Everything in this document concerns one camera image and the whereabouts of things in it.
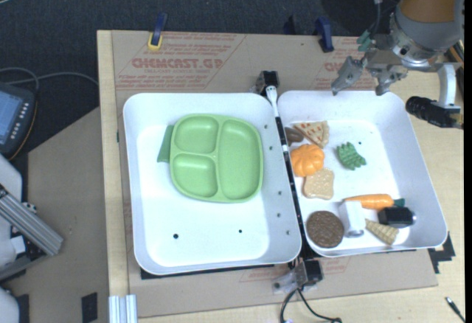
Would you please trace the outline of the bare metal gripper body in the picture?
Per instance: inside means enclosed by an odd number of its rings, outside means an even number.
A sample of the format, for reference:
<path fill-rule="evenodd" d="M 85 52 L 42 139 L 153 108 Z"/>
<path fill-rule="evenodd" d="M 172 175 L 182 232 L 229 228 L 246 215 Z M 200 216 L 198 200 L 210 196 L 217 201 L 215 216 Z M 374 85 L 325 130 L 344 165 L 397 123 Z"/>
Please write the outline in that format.
<path fill-rule="evenodd" d="M 442 53 L 419 45 L 400 34 L 378 34 L 364 53 L 364 68 L 371 72 L 435 72 L 443 64 Z"/>

